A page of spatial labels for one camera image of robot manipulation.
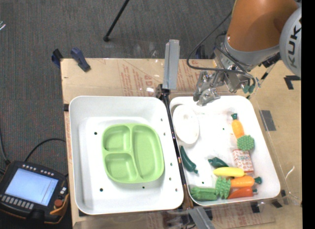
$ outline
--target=red toy chili pepper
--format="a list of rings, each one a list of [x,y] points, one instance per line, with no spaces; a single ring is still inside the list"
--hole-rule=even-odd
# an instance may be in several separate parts
[[[253,193],[257,192],[257,189],[252,189],[251,187],[243,187],[241,189],[238,189],[234,192],[232,192],[227,199],[231,198],[238,198],[238,197],[247,197],[247,196],[253,196]]]

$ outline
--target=orange carrot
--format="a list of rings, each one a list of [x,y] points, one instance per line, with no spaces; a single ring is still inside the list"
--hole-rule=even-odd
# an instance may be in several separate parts
[[[243,187],[241,189],[238,189],[234,192],[232,192],[227,199],[232,198],[238,198],[238,197],[247,197],[247,196],[253,196],[253,193],[257,192],[257,190],[253,190],[251,187]]]
[[[234,132],[235,137],[238,139],[240,137],[242,137],[245,133],[244,133],[244,128],[242,123],[237,119],[237,113],[234,113],[231,115],[233,118],[232,121],[232,129]]]
[[[231,179],[231,188],[251,187],[254,183],[261,184],[261,178],[253,178],[252,176],[245,175]]]

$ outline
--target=gray floor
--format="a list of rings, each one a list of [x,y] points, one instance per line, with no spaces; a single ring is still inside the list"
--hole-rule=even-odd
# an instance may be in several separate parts
[[[60,70],[51,61],[59,49],[71,58],[73,47],[86,58],[164,58],[169,39],[180,41],[180,58],[231,11],[235,0],[130,0],[110,34],[103,37],[125,0],[0,0],[0,128],[7,158],[24,160],[48,138],[65,138]],[[205,42],[212,53],[215,35]],[[66,174],[66,148],[50,141],[29,158]],[[0,159],[0,167],[5,168]],[[0,229],[29,228],[0,213]],[[59,225],[71,228],[70,208]]]

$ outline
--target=green divided plate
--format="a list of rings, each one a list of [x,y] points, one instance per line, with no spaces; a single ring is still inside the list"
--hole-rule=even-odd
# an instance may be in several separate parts
[[[157,180],[164,172],[164,157],[157,132],[145,124],[108,127],[102,137],[107,175],[120,183]]]

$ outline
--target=white plate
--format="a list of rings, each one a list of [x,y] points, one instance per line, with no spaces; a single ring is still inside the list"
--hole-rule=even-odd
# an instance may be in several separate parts
[[[79,96],[69,105],[74,195],[90,215],[175,209],[184,193],[166,107],[154,97]],[[142,123],[159,135],[164,173],[152,182],[124,184],[104,169],[102,134],[114,124]]]
[[[193,144],[199,136],[199,122],[194,111],[186,106],[179,105],[173,113],[173,125],[178,138],[186,144]]]
[[[191,108],[199,121],[199,137],[194,145],[183,145],[185,151],[196,164],[198,173],[184,169],[188,186],[215,187],[217,176],[213,174],[214,167],[208,159],[218,157],[229,166],[235,166],[232,150],[237,148],[237,140],[231,127],[231,114],[237,113],[245,134],[254,138],[255,147],[250,150],[254,167],[254,177],[260,176],[262,184],[255,185],[257,194],[253,197],[221,199],[215,201],[197,201],[199,205],[211,206],[217,204],[235,203],[249,200],[269,199],[276,197],[280,192],[280,182],[270,157],[265,139],[260,129],[258,119],[251,102],[243,96],[221,96],[205,106],[198,106],[192,97],[177,97],[170,102],[171,112],[175,107],[185,105]]]

